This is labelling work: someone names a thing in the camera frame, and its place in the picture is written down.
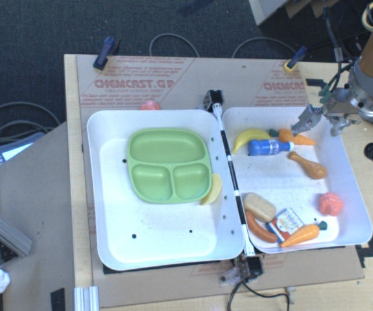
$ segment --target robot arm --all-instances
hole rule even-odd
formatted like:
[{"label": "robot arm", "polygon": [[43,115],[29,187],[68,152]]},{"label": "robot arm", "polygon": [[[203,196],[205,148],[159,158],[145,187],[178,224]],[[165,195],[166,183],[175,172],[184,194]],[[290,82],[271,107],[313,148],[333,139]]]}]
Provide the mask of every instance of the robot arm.
[{"label": "robot arm", "polygon": [[[355,62],[344,67],[341,58],[337,75],[319,92],[322,107],[308,105],[299,116],[299,121],[291,126],[294,135],[310,130],[322,116],[332,124],[331,134],[339,135],[343,128],[351,124],[358,124],[362,119],[373,122],[373,25],[368,22],[368,13],[373,9],[373,2],[363,13],[362,23],[372,34],[363,49],[362,55]],[[344,87],[337,87],[340,74],[349,71],[348,83]]]}]

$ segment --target pink toy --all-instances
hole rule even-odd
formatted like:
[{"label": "pink toy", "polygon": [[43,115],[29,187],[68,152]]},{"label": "pink toy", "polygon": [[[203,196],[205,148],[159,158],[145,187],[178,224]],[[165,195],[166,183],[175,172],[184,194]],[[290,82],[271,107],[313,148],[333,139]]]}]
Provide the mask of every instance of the pink toy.
[{"label": "pink toy", "polygon": [[160,105],[153,100],[148,100],[140,106],[141,111],[153,111],[157,109],[160,109]]},{"label": "pink toy", "polygon": [[337,216],[343,208],[343,202],[337,194],[327,192],[319,199],[319,212],[331,216]]}]

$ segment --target wooden table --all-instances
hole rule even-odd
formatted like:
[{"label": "wooden table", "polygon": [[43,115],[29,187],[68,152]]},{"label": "wooden table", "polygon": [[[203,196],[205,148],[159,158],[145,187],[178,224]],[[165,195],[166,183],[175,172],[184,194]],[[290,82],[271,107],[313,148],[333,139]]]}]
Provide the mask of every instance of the wooden table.
[{"label": "wooden table", "polygon": [[[65,55],[64,63],[73,212],[75,284],[77,287],[87,288],[93,285],[93,274],[91,270],[86,207],[84,159],[81,152],[82,132],[77,56]],[[301,62],[299,63],[299,70],[304,79],[323,78],[324,80],[329,80],[334,75],[336,67],[333,63]],[[318,89],[306,85],[306,92],[309,101],[313,105],[319,105]],[[373,162],[363,155],[364,147],[368,143],[373,142],[373,124],[364,121],[361,124],[345,128],[342,138],[373,223]],[[295,303],[291,306],[291,310],[373,310],[373,258],[366,258],[365,266],[365,278],[360,281],[343,281],[296,287]],[[283,292],[283,290],[271,290],[263,293],[275,294],[278,292]],[[107,310],[225,310],[227,300],[227,295],[216,295],[107,308]],[[285,310],[285,299],[283,297],[263,299],[255,297],[249,292],[238,293],[234,298],[232,308],[236,310]]]}]

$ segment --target white tray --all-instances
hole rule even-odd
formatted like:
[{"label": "white tray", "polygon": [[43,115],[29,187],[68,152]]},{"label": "white tray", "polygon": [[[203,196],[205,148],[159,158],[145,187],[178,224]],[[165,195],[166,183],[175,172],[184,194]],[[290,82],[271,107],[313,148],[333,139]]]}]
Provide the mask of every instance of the white tray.
[{"label": "white tray", "polygon": [[[290,128],[303,107],[230,108],[223,121],[230,148],[236,136],[248,128],[263,130]],[[331,124],[323,118],[312,130],[303,133],[317,142],[315,146],[295,145],[302,157],[323,164],[328,175],[311,179],[288,152],[268,156],[248,156],[247,147],[232,155],[241,196],[255,192],[276,206],[277,213],[291,207],[305,224],[326,221],[328,229],[318,238],[294,247],[281,248],[250,233],[253,245],[264,253],[281,253],[315,248],[364,244],[372,237],[372,224],[357,185],[340,136],[330,135]],[[318,211],[318,199],[325,192],[335,192],[344,202],[339,216],[324,216]]]},{"label": "white tray", "polygon": [[[208,147],[212,171],[223,180],[223,198],[153,204],[133,191],[126,159],[130,136],[145,128],[185,128]],[[117,271],[232,259],[244,238],[219,125],[202,110],[99,111],[87,123],[102,263]]]}]

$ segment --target blue bottle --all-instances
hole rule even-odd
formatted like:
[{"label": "blue bottle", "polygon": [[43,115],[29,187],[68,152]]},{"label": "blue bottle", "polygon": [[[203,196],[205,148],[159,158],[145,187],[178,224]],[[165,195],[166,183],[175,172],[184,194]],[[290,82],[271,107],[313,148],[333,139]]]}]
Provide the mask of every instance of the blue bottle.
[{"label": "blue bottle", "polygon": [[280,142],[277,139],[263,139],[248,142],[250,156],[270,156],[281,151],[291,151],[295,147],[293,142]]}]

